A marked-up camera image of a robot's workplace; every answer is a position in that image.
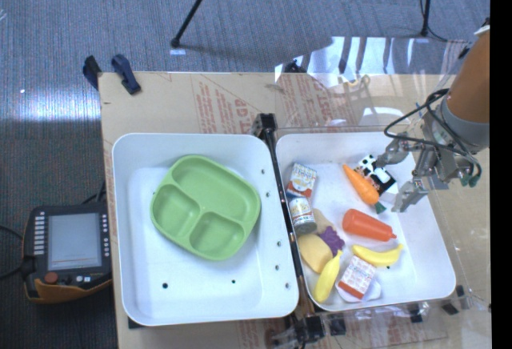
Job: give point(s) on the yellow toy bread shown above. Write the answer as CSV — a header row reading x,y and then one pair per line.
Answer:
x,y
314,253

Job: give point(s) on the purple grapes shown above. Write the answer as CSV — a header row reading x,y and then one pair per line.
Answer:
x,y
332,240

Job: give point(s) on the black and white carton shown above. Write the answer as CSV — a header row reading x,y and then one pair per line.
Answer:
x,y
382,177

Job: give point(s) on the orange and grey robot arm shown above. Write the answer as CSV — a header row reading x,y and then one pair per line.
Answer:
x,y
472,91

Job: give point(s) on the orange carrot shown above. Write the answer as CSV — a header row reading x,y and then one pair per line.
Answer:
x,y
362,187

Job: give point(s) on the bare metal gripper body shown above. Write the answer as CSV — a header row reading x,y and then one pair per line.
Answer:
x,y
442,163

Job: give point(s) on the beige toy bread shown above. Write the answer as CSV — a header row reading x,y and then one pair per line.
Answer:
x,y
322,219

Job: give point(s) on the yellow banana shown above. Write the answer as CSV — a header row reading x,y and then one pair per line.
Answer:
x,y
327,277
378,255

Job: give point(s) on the green divided plate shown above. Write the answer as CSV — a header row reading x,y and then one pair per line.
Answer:
x,y
208,199

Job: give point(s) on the white plastic tray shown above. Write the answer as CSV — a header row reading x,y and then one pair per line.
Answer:
x,y
420,259
200,291

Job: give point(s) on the orange bottle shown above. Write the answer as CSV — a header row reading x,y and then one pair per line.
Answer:
x,y
366,225

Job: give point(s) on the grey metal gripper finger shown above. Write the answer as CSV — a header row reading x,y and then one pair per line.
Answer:
x,y
394,152
410,194

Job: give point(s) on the small white can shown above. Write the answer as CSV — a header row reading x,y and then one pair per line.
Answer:
x,y
302,215

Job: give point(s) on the brown cardboard board red print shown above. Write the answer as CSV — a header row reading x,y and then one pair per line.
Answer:
x,y
168,103

